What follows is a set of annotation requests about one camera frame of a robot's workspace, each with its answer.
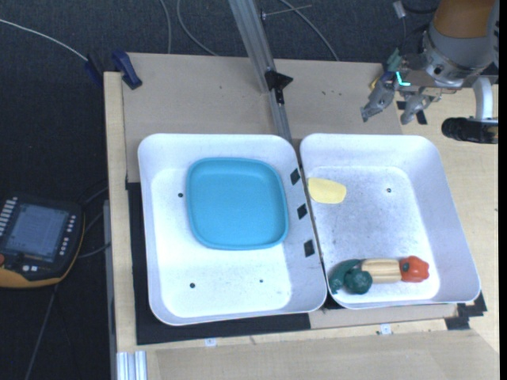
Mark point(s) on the green toy bell pepper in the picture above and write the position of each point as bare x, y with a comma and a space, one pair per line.
358, 282

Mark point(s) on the green curved toy vegetable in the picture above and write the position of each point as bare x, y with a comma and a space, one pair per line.
337, 275

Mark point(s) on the yellow flat toy slice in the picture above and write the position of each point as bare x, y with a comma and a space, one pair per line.
326, 191

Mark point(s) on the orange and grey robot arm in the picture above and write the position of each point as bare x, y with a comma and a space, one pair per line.
463, 10

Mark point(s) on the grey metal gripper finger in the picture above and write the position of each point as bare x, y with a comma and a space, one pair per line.
414, 107
376, 103

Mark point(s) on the tan toy bread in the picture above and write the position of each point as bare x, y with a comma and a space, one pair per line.
382, 270

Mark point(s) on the blue plate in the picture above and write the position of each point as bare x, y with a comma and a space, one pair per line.
237, 204

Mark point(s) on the brown cardboard board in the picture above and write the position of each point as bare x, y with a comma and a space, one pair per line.
198, 101

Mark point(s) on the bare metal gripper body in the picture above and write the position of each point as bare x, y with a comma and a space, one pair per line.
429, 78

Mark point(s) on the white plastic tray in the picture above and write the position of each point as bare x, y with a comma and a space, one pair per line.
376, 228
222, 283

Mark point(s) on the black cylinder on white bracket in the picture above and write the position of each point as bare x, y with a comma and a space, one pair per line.
465, 130

